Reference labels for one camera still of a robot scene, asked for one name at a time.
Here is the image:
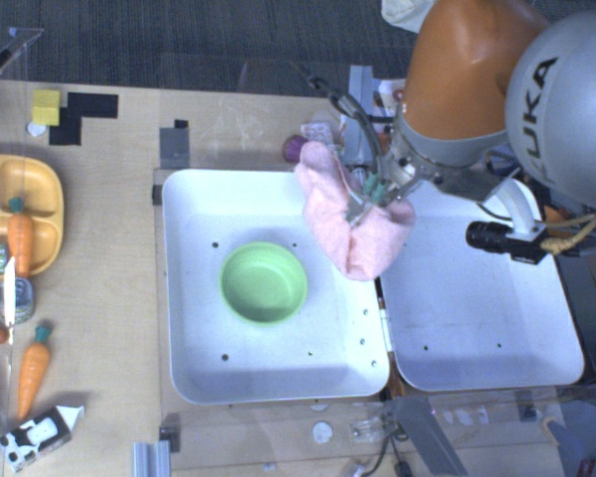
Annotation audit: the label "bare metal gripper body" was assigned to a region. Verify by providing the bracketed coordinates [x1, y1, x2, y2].
[372, 139, 441, 211]

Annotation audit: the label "pink cloth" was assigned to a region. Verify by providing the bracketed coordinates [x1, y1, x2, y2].
[293, 140, 417, 282]

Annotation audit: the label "purple grapes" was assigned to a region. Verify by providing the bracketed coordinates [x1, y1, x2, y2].
[284, 135, 309, 163]

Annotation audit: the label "white plastic tray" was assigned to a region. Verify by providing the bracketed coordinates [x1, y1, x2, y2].
[379, 181, 586, 393]
[161, 168, 391, 406]

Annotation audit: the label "green bowl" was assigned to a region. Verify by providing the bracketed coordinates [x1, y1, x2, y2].
[219, 241, 310, 325]

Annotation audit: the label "orange divided plate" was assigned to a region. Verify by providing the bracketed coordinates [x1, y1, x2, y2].
[0, 154, 65, 280]

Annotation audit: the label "yellow cube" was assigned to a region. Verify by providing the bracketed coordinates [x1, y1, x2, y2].
[32, 89, 62, 127]

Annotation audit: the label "orange carrot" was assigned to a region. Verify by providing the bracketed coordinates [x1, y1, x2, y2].
[6, 197, 35, 278]
[17, 324, 54, 422]

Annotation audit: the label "clear plastic jar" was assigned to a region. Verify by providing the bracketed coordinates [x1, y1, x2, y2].
[0, 276, 35, 325]

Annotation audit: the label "cow print milk carton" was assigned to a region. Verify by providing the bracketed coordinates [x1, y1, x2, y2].
[0, 404, 85, 474]

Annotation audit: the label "black cylinder on white bracket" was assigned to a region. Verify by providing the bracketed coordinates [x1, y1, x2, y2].
[465, 179, 552, 266]

